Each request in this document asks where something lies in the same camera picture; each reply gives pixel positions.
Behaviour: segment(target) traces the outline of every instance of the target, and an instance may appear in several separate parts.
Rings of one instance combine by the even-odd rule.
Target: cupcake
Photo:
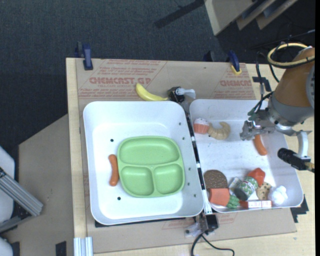
[[[204,118],[197,118],[193,122],[193,130],[196,134],[206,134],[209,129],[209,122]]]

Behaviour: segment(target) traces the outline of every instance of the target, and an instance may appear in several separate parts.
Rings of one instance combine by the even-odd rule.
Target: brown cookie
[[[260,200],[268,200],[270,188],[271,185],[268,182],[263,182],[262,185],[256,189],[256,196]]]
[[[203,177],[206,189],[222,189],[228,187],[226,176],[219,170],[207,170]]]

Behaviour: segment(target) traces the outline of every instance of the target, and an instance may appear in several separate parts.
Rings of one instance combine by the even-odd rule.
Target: yellow banana
[[[139,97],[145,101],[166,101],[168,97],[163,98],[161,96],[152,94],[146,90],[140,83],[135,85],[135,91],[139,95]]]

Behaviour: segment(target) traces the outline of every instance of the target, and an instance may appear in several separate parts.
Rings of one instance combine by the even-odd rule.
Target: table
[[[197,63],[190,62],[192,67]],[[253,64],[245,65],[249,77],[256,76],[256,68]],[[179,71],[179,65],[175,66],[175,71]],[[274,88],[276,84],[271,76],[268,65],[261,65],[260,72],[262,76],[267,77]],[[72,180],[72,202],[73,202],[73,226],[74,236],[76,238],[85,238],[88,236],[86,206],[84,194],[84,177],[82,161],[81,135],[79,133],[80,115],[79,99],[77,85],[77,67],[75,58],[66,59],[67,73],[67,94],[68,94],[68,120],[70,136],[70,160],[71,160],[71,180]],[[283,74],[282,69],[276,69],[278,77]],[[259,95],[259,87],[254,88],[256,97]],[[309,118],[301,129],[314,131],[314,118]],[[297,138],[286,138],[290,149],[297,151]],[[314,132],[309,135],[309,156],[311,161],[315,162],[314,156]],[[305,198],[309,207],[306,215],[298,217],[296,224],[297,232],[268,235],[260,237],[239,238],[233,240],[215,241],[214,245],[220,248],[232,248],[236,255],[315,255],[315,177],[309,171],[299,171],[298,176],[305,193]],[[161,246],[156,248],[142,248],[130,251],[130,255],[188,255],[190,253],[190,244]],[[206,243],[197,245],[195,252],[199,255],[227,255],[226,252],[212,251],[213,249]],[[128,255],[128,251],[114,251],[99,253],[99,256]]]

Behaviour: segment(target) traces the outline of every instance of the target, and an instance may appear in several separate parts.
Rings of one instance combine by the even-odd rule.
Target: toy sausage
[[[266,150],[265,146],[263,145],[263,143],[261,141],[260,134],[257,134],[254,136],[253,142],[254,142],[256,150],[258,151],[258,153],[261,156],[265,156],[266,154],[268,154],[268,151]]]
[[[117,185],[119,181],[119,169],[118,169],[118,161],[117,156],[115,154],[111,154],[108,157],[110,164],[111,164],[111,178],[109,181],[110,186]]]

